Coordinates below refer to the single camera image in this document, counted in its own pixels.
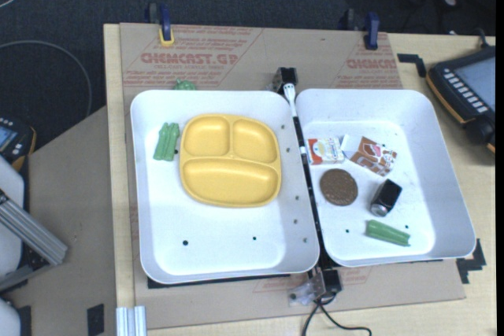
green celery stick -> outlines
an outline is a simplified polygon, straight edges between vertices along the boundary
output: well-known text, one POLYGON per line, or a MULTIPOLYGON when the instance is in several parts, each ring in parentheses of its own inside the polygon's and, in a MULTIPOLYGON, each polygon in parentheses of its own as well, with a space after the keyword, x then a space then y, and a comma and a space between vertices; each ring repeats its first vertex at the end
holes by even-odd
POLYGON ((169 126, 167 123, 164 123, 159 130, 159 139, 157 141, 156 150, 154 151, 154 159, 155 160, 163 160, 164 155, 166 154, 166 146, 168 145, 169 139, 169 126))
POLYGON ((170 124, 168 127, 168 139, 166 140, 166 148, 163 154, 163 160, 173 161, 173 158, 175 157, 176 140, 179 138, 179 136, 179 125, 170 124))
POLYGON ((368 221, 365 233, 369 237, 381 239, 382 241, 392 242, 401 246, 410 246, 410 244, 408 243, 408 241, 410 240, 409 234, 397 230, 386 224, 380 223, 376 220, 368 221))

green object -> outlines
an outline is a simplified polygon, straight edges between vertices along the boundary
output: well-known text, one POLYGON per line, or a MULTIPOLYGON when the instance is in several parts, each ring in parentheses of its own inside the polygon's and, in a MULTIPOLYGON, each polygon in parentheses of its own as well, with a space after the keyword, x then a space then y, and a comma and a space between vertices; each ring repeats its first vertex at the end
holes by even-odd
POLYGON ((176 80, 173 90, 196 90, 196 86, 189 80, 176 80))
POLYGON ((159 140, 157 141, 154 159, 158 161, 173 161, 175 156, 176 140, 180 136, 178 124, 164 123, 159 131, 159 140))
POLYGON ((410 240, 409 234, 383 224, 380 221, 368 221, 368 226, 365 229, 365 233, 369 237, 381 239, 382 241, 392 242, 401 246, 410 246, 410 244, 408 243, 408 241, 410 240))

blue clamp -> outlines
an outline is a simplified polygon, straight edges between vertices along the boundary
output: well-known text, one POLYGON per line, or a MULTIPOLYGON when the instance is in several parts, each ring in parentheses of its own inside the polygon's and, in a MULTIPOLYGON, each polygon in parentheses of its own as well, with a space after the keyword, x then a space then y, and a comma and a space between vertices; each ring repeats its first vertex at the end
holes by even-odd
POLYGON ((380 26, 380 19, 374 12, 369 12, 365 17, 365 29, 368 32, 364 36, 364 44, 367 50, 378 49, 378 27, 380 26))
POLYGON ((161 3, 159 6, 156 3, 149 3, 145 10, 145 20, 147 23, 160 24, 159 40, 161 45, 171 46, 175 42, 168 6, 165 3, 161 3))

white tray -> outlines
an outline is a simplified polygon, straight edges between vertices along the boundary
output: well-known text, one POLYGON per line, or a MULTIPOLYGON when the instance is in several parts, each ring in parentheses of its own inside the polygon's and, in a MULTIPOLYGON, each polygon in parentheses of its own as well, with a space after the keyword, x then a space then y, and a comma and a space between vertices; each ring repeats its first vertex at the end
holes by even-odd
POLYGON ((305 139, 365 136, 398 153, 385 177, 346 160, 310 165, 324 247, 342 266, 464 257, 476 236, 455 177, 432 103, 412 90, 305 90, 296 99, 305 139), (330 168, 347 170, 358 184, 348 206, 324 199, 320 178, 330 168), (395 207, 377 219, 369 211, 376 188, 385 180, 402 192, 395 207), (365 235, 376 219, 410 234, 409 247, 365 235))
POLYGON ((315 265, 320 248, 285 99, 269 91, 148 90, 135 97, 131 113, 140 259, 149 277, 173 284, 290 274, 315 265), (152 158, 164 122, 178 123, 182 133, 204 113, 247 116, 273 130, 282 171, 273 201, 243 209, 205 205, 183 189, 177 156, 152 158))

snack package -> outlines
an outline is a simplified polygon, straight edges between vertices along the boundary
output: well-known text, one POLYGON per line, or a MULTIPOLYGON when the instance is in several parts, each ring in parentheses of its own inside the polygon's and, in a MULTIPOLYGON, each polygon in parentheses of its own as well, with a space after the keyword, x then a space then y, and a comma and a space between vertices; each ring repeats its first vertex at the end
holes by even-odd
POLYGON ((338 138, 309 138, 306 145, 310 164, 334 164, 345 160, 338 138))
POLYGON ((375 174, 385 176, 395 165, 397 153, 364 136, 343 136, 341 149, 346 158, 375 174))

